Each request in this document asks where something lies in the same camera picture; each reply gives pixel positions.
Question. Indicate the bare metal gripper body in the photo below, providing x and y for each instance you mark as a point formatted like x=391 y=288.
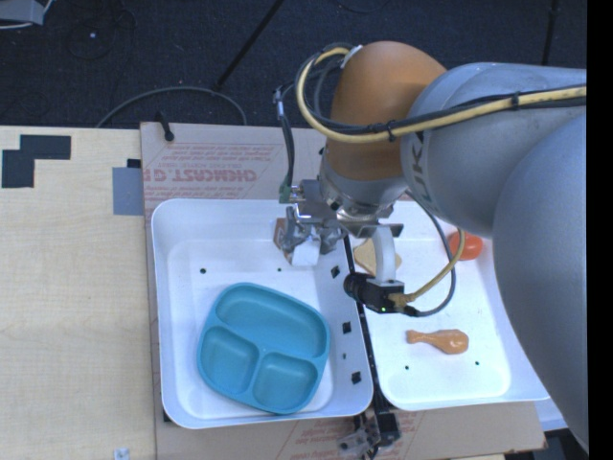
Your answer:
x=316 y=204

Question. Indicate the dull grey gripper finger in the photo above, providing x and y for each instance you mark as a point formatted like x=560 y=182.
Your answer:
x=294 y=233
x=329 y=238

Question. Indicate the white cube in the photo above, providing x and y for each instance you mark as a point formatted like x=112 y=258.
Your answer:
x=305 y=256

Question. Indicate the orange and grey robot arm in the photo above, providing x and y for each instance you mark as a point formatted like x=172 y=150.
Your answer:
x=479 y=170

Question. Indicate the tan biscuit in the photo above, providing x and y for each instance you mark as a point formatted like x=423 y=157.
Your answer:
x=365 y=256

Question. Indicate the brown cardboard board red print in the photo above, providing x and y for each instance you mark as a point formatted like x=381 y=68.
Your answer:
x=215 y=170

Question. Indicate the white plastic tray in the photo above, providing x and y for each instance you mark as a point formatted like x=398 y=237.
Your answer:
x=191 y=237
x=431 y=381

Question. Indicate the blue divided plate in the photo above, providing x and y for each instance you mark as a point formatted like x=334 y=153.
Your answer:
x=263 y=348

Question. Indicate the orange ball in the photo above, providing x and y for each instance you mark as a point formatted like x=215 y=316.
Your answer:
x=471 y=247

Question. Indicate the orange chicken drumstick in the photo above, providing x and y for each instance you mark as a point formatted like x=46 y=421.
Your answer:
x=447 y=341

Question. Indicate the black cylinder on white bracket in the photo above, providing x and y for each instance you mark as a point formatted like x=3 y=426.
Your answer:
x=383 y=295

